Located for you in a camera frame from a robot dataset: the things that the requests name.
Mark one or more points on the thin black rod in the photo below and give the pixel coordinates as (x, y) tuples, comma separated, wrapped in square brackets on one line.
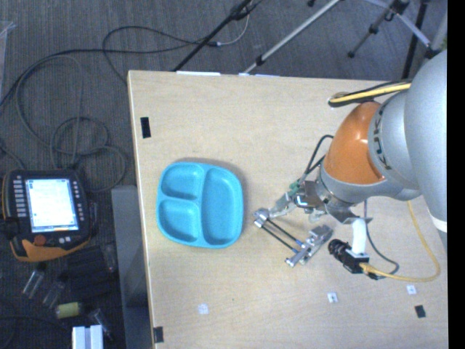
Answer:
[(278, 239), (287, 232)]

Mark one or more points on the blue divided plate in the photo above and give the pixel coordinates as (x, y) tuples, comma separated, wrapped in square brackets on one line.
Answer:
[(199, 205)]

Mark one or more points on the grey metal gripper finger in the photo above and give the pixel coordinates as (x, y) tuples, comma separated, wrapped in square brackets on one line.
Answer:
[(276, 209), (315, 239)]

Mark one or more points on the black cylinder on white bracket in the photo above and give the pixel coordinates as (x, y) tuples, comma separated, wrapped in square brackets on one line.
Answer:
[(349, 256)]

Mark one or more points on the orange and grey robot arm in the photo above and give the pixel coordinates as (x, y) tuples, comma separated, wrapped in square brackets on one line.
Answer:
[(407, 147)]

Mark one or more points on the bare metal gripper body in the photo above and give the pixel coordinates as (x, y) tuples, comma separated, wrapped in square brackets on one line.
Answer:
[(311, 196)]

